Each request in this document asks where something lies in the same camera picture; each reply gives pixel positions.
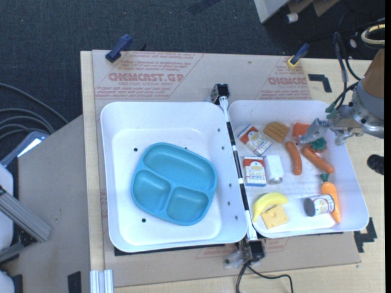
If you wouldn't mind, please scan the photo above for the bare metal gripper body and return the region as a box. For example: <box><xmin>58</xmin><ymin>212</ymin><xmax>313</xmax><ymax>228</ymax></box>
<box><xmin>327</xmin><ymin>103</ymin><xmax>386</xmax><ymax>139</ymax></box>

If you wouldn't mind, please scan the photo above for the orange toy food piece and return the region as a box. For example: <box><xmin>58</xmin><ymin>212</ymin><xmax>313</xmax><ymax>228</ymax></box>
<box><xmin>291</xmin><ymin>121</ymin><xmax>312</xmax><ymax>139</ymax></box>

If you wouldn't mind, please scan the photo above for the orange carrot with green top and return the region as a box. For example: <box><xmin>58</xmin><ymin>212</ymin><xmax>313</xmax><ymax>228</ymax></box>
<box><xmin>301</xmin><ymin>137</ymin><xmax>335</xmax><ymax>175</ymax></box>
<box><xmin>320</xmin><ymin>173</ymin><xmax>342</xmax><ymax>224</ymax></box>

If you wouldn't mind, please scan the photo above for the orange sausage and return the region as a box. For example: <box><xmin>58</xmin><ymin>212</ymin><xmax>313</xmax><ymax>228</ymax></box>
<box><xmin>284</xmin><ymin>140</ymin><xmax>304</xmax><ymax>176</ymax></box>

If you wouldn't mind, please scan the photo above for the brown waffle biscuit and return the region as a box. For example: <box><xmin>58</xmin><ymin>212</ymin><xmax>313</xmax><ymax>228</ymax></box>
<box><xmin>263</xmin><ymin>121</ymin><xmax>291</xmax><ymax>144</ymax></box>

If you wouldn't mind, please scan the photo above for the white plastic tray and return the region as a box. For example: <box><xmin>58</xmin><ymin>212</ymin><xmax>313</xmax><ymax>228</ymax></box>
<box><xmin>100</xmin><ymin>101</ymin><xmax>249</xmax><ymax>253</ymax></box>
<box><xmin>227</xmin><ymin>99</ymin><xmax>370</xmax><ymax>239</ymax></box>

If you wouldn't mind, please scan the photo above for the white plastic bottle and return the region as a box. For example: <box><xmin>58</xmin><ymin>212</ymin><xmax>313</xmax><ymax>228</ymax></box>
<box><xmin>263</xmin><ymin>154</ymin><xmax>285</xmax><ymax>185</ymax></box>

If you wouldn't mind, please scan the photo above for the red and white carton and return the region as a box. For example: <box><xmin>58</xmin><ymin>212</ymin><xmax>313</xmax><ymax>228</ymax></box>
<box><xmin>242</xmin><ymin>155</ymin><xmax>268</xmax><ymax>187</ymax></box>
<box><xmin>237</xmin><ymin>124</ymin><xmax>273</xmax><ymax>157</ymax></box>

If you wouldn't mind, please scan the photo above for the small white can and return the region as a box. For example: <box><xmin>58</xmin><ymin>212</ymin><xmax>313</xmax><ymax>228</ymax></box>
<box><xmin>303</xmin><ymin>194</ymin><xmax>336</xmax><ymax>217</ymax></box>

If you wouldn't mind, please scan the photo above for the black and white thin rod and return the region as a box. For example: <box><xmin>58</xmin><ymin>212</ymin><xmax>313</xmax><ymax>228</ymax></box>
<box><xmin>218</xmin><ymin>96</ymin><xmax>259</xmax><ymax>241</ymax></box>

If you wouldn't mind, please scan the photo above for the yellow banana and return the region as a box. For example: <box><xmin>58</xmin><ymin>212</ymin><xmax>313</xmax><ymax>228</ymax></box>
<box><xmin>252</xmin><ymin>192</ymin><xmax>290</xmax><ymax>223</ymax></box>

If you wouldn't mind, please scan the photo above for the yellow cheese slice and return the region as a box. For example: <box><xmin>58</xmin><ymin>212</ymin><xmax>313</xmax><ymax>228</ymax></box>
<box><xmin>260</xmin><ymin>204</ymin><xmax>290</xmax><ymax>230</ymax></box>

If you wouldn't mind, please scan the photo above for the blue divided plate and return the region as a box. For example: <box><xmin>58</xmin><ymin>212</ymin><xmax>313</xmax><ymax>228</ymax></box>
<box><xmin>130</xmin><ymin>142</ymin><xmax>219</xmax><ymax>226</ymax></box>

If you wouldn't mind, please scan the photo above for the brown cardboard board red print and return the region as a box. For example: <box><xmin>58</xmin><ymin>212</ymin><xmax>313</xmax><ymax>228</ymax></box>
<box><xmin>91</xmin><ymin>49</ymin><xmax>362</xmax><ymax>288</ymax></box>

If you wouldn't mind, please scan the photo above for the black cylinder on white bracket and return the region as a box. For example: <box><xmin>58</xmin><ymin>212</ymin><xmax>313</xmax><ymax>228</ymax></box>
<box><xmin>367</xmin><ymin>154</ymin><xmax>386</xmax><ymax>176</ymax></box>

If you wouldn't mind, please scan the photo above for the black block with wires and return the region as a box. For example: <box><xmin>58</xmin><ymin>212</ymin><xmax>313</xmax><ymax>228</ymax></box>
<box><xmin>242</xmin><ymin>239</ymin><xmax>266</xmax><ymax>264</ymax></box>
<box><xmin>210</xmin><ymin>83</ymin><xmax>231</xmax><ymax>104</ymax></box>

